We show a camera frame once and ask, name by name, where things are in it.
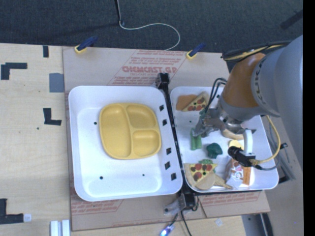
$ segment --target wooden table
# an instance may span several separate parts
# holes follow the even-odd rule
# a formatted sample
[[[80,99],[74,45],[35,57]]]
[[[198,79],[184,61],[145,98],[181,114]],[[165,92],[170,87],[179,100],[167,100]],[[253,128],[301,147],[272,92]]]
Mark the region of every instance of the wooden table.
[[[49,235],[53,220],[70,219],[69,172],[63,92],[50,92],[49,74],[63,74],[62,47],[0,44],[0,64],[26,62],[27,69],[10,69],[0,80],[0,199],[7,214],[31,214],[31,222],[0,225],[1,236]],[[44,124],[44,108],[61,125]],[[245,236],[241,216],[190,220],[194,235]],[[71,232],[73,236],[159,235],[167,224]],[[173,236],[188,235],[183,222]]]

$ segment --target yellow plate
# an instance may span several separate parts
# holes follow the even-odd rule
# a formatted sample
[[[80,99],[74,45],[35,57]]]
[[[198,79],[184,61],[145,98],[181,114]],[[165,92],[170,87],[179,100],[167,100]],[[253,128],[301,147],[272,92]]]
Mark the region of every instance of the yellow plate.
[[[136,103],[105,106],[99,115],[103,148],[116,159],[145,158],[161,148],[161,135],[155,113]]]

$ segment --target cardboard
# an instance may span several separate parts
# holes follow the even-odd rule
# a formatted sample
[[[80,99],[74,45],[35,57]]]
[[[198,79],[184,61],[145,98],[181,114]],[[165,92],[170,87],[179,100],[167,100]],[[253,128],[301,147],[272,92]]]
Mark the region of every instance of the cardboard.
[[[218,77],[228,77],[226,63],[217,53],[88,48],[77,54],[63,47],[64,90],[70,175],[72,230],[88,230],[138,224],[165,223],[173,219],[164,207],[177,195],[86,202],[75,193],[72,174],[68,94],[77,86],[152,86],[158,73],[168,73],[169,90],[179,86],[210,87]],[[214,218],[270,211],[264,191],[199,196],[197,211],[185,211],[185,219]]]

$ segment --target toy pizza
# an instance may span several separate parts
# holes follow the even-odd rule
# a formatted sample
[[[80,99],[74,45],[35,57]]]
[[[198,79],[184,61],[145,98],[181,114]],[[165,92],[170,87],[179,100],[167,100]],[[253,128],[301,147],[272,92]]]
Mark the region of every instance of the toy pizza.
[[[185,163],[184,170],[188,183],[200,190],[210,189],[216,181],[213,172],[216,166],[217,164]]]
[[[202,92],[197,97],[195,97],[189,104],[187,104],[182,111],[200,111],[204,109],[208,104],[208,94],[206,92]]]

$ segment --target blue clamp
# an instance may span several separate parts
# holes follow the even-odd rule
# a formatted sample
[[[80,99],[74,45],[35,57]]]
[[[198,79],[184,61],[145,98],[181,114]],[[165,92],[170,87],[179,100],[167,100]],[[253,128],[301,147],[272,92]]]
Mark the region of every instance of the blue clamp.
[[[206,44],[201,43],[196,48],[194,48],[194,49],[190,50],[189,52],[187,52],[186,53],[186,57],[188,59],[193,59],[196,56],[197,52],[200,52],[205,46],[206,46]]]
[[[90,37],[86,40],[84,40],[80,45],[77,45],[76,47],[74,47],[74,50],[76,53],[82,53],[86,50],[87,47],[93,46],[95,42],[97,42],[98,37],[97,36],[93,36]]]

